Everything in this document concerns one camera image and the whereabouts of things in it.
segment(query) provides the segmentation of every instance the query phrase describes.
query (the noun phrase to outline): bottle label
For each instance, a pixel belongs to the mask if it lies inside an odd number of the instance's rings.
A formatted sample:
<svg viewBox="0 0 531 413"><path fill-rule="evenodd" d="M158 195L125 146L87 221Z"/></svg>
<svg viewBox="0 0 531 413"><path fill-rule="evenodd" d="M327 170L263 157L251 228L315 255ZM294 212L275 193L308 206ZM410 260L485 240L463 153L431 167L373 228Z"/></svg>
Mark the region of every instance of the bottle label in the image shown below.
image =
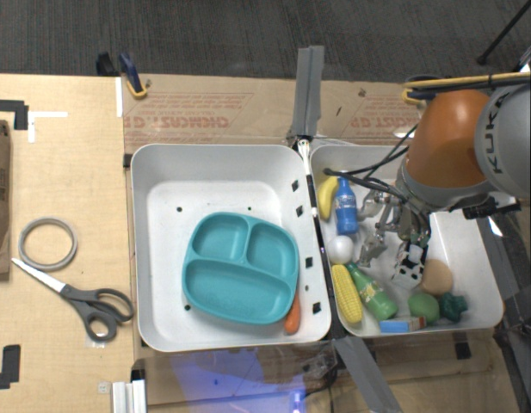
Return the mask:
<svg viewBox="0 0 531 413"><path fill-rule="evenodd" d="M374 298L377 293L381 293L383 291L384 290L381 287L379 287L376 283L373 282L368 283L365 287L363 287L359 291L359 295L361 295L361 298L365 303L368 303L371 299Z"/></svg>
<svg viewBox="0 0 531 413"><path fill-rule="evenodd" d="M357 199L355 196L342 195L336 197L334 204L335 208L338 210L342 208L357 208Z"/></svg>

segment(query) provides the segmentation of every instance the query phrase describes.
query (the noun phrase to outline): corn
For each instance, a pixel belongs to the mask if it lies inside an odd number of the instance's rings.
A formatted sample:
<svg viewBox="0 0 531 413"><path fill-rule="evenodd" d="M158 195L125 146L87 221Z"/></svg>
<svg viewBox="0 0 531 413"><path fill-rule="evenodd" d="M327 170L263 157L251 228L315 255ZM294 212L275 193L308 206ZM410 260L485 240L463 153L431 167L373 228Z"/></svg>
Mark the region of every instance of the corn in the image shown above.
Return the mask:
<svg viewBox="0 0 531 413"><path fill-rule="evenodd" d="M331 271L340 312L348 323L359 323L362 319L362 303L349 271L343 265L333 265Z"/></svg>

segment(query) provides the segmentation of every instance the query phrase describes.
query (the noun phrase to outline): gray ring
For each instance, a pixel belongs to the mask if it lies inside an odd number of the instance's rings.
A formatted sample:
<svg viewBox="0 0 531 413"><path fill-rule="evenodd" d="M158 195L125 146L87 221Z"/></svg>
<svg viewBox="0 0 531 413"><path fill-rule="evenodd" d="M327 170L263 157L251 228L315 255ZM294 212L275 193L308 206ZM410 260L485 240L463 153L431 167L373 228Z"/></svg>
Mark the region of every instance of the gray ring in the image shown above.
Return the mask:
<svg viewBox="0 0 531 413"><path fill-rule="evenodd" d="M28 234L34 228L37 228L38 226L42 226L42 225L57 225L57 226L60 226L61 228L66 230L66 232L70 236L70 240L72 241L72 246L70 248L70 252L66 255L65 258L63 258L62 260L60 260L60 261L58 261L56 263L41 264L41 263L34 262L34 260L32 260L30 257L28 257L28 255L26 254L26 252L24 250L24 244L26 242L26 237L28 236ZM36 269L39 269L41 271L56 271L57 269L63 268L64 266L66 266L68 263L70 263L72 261L72 259L76 255L76 250L77 250L77 237L76 237L76 234L74 233L73 228L71 227L70 224L68 224L64 220L58 219L56 217L41 217L39 219L32 220L21 231L21 235L20 235L20 237L18 239L18 255L20 256L20 258L26 264L28 264L28 265L36 268Z"/></svg>

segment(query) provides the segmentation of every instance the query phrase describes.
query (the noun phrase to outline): teal divided plate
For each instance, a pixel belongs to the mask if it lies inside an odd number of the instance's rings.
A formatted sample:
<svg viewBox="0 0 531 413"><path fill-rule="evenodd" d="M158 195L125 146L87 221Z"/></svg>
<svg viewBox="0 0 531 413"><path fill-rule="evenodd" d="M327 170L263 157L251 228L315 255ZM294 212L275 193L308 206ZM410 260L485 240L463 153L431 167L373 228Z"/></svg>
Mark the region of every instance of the teal divided plate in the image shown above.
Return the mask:
<svg viewBox="0 0 531 413"><path fill-rule="evenodd" d="M246 324L284 318L296 291L298 246L284 229L238 213L214 213L194 229L182 290L201 311Z"/></svg>

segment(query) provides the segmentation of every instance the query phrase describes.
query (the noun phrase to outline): scissors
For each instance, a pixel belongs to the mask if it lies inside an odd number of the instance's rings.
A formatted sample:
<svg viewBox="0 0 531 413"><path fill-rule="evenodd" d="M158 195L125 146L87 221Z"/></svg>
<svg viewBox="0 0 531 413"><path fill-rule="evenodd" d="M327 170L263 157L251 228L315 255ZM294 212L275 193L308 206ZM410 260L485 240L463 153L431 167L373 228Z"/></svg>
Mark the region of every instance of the scissors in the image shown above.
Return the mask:
<svg viewBox="0 0 531 413"><path fill-rule="evenodd" d="M124 293L109 288L80 291L75 287L55 279L49 274L32 268L22 260L18 260L17 258L11 260L16 266L24 269L24 271L50 287L63 299L73 305L82 318L87 334L94 341L106 342L112 340L116 336L116 324L129 321L133 318L133 304ZM120 311L115 305L102 301L101 297L116 297L116 299L125 303L123 306L127 311ZM94 331L91 327L91 323L94 321L103 323L107 328L107 333L103 334Z"/></svg>

